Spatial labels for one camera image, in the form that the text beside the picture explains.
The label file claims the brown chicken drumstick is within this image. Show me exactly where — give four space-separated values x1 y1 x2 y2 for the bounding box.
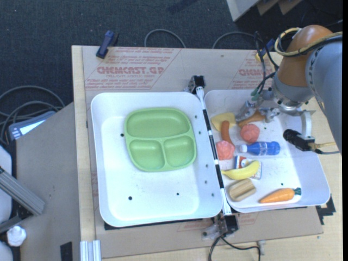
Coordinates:
237 110 266 128

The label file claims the pink shell-shaped toy food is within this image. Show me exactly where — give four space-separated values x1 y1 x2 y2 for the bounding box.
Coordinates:
215 140 236 161

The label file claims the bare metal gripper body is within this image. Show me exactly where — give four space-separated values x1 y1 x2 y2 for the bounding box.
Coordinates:
254 92 304 117

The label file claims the orange sausage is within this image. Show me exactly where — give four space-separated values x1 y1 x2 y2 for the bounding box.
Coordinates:
220 120 235 147

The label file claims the yellow pizza slice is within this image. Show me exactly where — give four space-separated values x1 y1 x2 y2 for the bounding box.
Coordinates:
210 112 237 133

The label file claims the white and orange carton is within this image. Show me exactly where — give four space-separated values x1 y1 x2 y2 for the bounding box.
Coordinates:
233 155 263 180

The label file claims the black cylinder on white bracket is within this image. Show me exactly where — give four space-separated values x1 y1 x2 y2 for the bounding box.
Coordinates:
282 109 316 152

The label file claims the tan bread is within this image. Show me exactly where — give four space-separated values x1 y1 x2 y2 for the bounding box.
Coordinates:
227 178 257 202

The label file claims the blue bottle white cap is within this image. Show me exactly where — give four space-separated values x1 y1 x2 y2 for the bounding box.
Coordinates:
238 141 281 157

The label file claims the white plastic tray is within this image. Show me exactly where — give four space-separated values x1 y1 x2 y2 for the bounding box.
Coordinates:
90 91 225 228
203 89 331 214

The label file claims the yellow banana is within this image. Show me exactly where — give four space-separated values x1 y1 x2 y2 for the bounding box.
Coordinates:
220 160 261 181

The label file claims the thin black and white rod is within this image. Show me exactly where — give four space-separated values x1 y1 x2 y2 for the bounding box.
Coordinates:
196 86 233 215

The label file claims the green divided plate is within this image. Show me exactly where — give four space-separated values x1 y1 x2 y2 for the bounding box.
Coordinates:
123 107 197 173

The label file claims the round pink toy food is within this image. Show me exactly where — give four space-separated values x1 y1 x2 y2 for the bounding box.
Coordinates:
240 123 261 144

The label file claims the brown cardboard board red print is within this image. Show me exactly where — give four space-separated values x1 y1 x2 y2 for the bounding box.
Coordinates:
81 46 325 258

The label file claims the orange carrot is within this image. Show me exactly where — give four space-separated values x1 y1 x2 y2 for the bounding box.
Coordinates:
258 187 302 204

